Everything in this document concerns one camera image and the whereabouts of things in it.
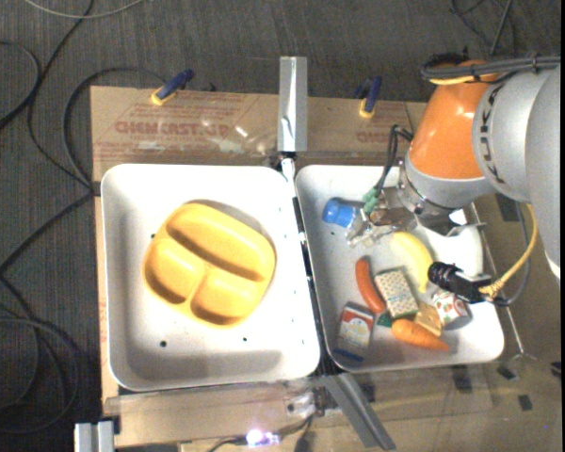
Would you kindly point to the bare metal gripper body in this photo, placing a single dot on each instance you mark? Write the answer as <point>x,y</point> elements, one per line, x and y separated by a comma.
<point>395,207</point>

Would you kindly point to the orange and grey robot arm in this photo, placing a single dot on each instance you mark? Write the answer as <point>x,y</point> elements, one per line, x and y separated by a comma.
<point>513,139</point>

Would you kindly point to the yellow banana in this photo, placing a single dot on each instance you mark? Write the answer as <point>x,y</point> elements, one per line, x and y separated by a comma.
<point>416,254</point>

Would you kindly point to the orange sausage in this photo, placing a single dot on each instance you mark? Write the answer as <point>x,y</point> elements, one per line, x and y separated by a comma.
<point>368,285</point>

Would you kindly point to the white green dotted carton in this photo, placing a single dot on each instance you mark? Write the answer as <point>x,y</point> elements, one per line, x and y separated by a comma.
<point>396,294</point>

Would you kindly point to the small green packet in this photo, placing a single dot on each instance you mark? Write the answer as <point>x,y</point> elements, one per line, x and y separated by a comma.
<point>384,320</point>

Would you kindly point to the white can with red print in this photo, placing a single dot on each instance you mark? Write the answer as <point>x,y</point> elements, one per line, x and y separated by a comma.
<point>449,310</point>

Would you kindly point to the tan biscuit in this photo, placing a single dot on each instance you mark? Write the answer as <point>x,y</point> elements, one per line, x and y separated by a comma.
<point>428,319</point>

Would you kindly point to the red and white carton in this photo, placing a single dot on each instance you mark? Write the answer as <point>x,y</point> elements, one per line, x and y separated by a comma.
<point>355,330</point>

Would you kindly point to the orange carrot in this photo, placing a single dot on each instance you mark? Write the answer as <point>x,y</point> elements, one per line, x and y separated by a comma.
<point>416,334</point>

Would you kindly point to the white plastic tray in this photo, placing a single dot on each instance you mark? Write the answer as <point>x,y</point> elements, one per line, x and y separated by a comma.
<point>471,346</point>
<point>136,337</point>

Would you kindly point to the yellow divided plate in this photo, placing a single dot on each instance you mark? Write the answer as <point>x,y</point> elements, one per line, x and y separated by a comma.
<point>216,243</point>

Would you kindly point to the brown cardboard board red print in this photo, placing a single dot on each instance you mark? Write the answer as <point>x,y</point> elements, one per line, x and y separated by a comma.
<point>179,127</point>

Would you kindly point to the black cylinder on white bracket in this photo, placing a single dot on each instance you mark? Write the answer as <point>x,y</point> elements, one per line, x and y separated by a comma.
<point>456,278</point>

